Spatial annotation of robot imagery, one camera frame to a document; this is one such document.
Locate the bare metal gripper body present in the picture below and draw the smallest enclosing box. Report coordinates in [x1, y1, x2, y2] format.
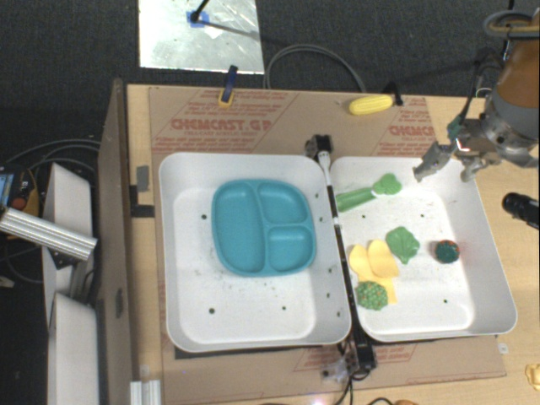
[454, 117, 540, 169]

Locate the yellow corn cob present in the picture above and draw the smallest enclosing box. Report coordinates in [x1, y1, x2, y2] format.
[348, 94, 395, 116]

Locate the green vegetable stalk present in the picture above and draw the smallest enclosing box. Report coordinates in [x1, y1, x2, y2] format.
[334, 172, 403, 213]

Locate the green lettuce leaf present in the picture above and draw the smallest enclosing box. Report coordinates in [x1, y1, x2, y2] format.
[384, 225, 422, 266]

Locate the dark green round ball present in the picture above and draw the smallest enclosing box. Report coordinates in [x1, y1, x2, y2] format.
[434, 239, 462, 265]

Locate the yellow banana peel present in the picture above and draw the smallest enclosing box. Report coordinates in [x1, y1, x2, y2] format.
[348, 239, 401, 305]

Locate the thin black and white rod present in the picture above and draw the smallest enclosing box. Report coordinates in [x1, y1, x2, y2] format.
[318, 149, 369, 354]

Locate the white plastic tray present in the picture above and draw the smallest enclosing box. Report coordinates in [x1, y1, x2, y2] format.
[158, 151, 354, 354]
[328, 154, 519, 343]

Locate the green pea cluster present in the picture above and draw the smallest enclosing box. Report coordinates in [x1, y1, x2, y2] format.
[354, 280, 390, 312]

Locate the brown cardboard board red print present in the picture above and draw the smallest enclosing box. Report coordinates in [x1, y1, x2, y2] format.
[147, 86, 508, 392]

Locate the blue divided plate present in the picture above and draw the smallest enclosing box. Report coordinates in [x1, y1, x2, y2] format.
[210, 178, 318, 278]

